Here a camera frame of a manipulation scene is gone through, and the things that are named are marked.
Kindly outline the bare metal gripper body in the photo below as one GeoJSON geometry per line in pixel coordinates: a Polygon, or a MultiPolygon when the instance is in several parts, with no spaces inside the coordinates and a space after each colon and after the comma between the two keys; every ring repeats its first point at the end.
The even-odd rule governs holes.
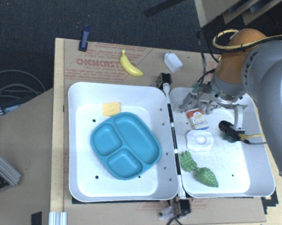
{"type": "Polygon", "coordinates": [[[195,100],[209,106],[234,108],[235,103],[242,99],[242,94],[235,95],[232,91],[219,89],[215,82],[196,82],[193,85],[195,100]]]}

